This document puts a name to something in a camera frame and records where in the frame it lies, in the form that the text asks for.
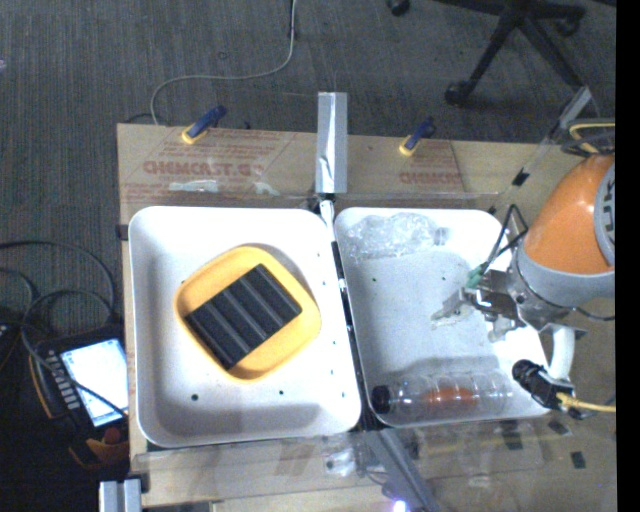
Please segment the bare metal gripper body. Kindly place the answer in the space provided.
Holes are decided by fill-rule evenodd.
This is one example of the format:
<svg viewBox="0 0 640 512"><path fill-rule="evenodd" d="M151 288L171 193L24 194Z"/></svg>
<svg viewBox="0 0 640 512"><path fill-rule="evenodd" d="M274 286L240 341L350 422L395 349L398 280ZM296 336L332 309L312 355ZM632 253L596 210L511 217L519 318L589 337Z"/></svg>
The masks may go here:
<svg viewBox="0 0 640 512"><path fill-rule="evenodd" d="M570 307L542 298L512 270L489 270L478 283L472 304L479 309L494 331L512 331L526 326L536 331L566 317Z"/></svg>

